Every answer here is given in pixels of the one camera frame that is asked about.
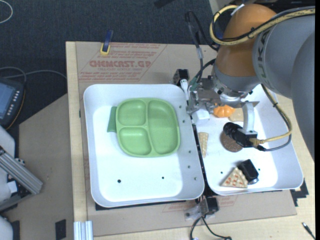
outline wooden table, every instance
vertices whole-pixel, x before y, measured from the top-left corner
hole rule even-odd
[[[82,130],[79,117],[80,99],[77,72],[76,42],[66,42],[66,65],[68,79],[68,103],[70,120],[71,164],[74,221],[88,220],[85,192],[85,175],[82,149]],[[297,215],[267,218],[259,220],[214,224],[212,230],[219,235],[231,236],[233,240],[301,240],[312,239],[302,226],[305,222],[316,234],[315,212],[315,163],[299,131],[295,118],[292,101],[277,96],[281,107],[287,112],[293,124],[292,142],[301,165],[302,173],[308,189],[306,198],[298,200]],[[95,237],[97,240],[188,240],[190,227],[155,230],[130,234],[117,234]],[[199,225],[194,229],[193,237],[201,240],[217,239],[208,229]]]

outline white tray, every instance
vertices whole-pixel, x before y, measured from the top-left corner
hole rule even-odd
[[[258,139],[279,136],[288,131],[285,122],[260,85],[253,90],[253,94],[249,95],[246,100],[259,101],[254,108],[254,130],[258,132]],[[263,152],[255,148],[243,148],[239,152],[230,152],[220,142],[220,134],[227,122],[229,122],[227,118],[217,118],[211,115],[208,122],[196,125],[198,132],[209,133],[208,149],[203,163],[208,185],[215,193],[226,196],[300,187],[304,177],[292,142],[286,147],[274,151]],[[278,147],[287,140],[288,138],[283,138],[267,142],[262,146],[265,148]],[[243,189],[221,186],[229,173],[240,162],[247,159],[251,159],[259,173],[258,182]]]
[[[159,98],[175,109],[180,146],[165,157],[133,157],[107,132],[111,107],[130,98]],[[91,194],[102,207],[197,199],[205,183],[183,91],[173,84],[94,84],[83,95]]]

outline brown round object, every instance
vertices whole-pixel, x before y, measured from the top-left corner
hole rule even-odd
[[[234,139],[227,136],[224,132],[220,134],[220,141],[222,146],[230,152],[238,152],[242,150],[242,146],[236,143]]]

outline black pen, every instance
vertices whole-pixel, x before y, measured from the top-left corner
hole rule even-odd
[[[302,222],[302,225],[304,226],[305,230],[313,237],[313,239],[316,239],[316,237],[314,236],[314,234],[312,234],[310,228],[307,226],[306,223]]]

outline blue and yellow clamp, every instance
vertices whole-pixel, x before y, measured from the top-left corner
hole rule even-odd
[[[112,29],[108,29],[106,32],[104,43],[101,45],[100,53],[103,56],[107,56],[110,52],[110,43],[111,39],[114,35],[114,31]]]

